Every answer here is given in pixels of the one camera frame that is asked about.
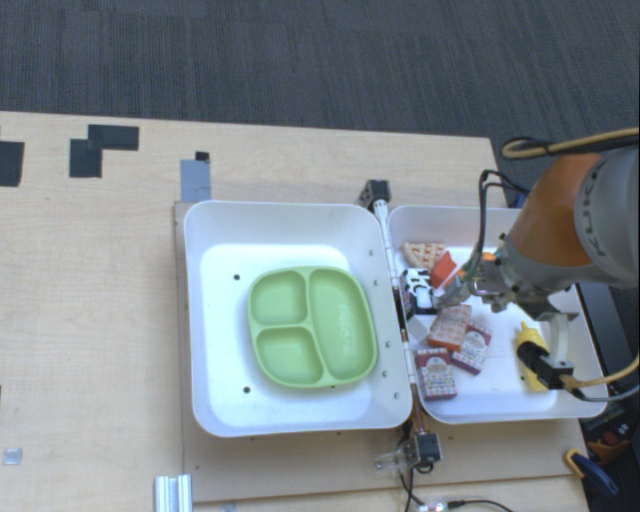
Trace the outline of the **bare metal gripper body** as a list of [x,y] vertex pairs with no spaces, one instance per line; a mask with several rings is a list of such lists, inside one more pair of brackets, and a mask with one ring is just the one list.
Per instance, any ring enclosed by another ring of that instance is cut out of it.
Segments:
[[510,259],[483,259],[479,262],[470,284],[470,293],[490,306],[494,313],[510,304],[523,306],[531,295],[524,278]]

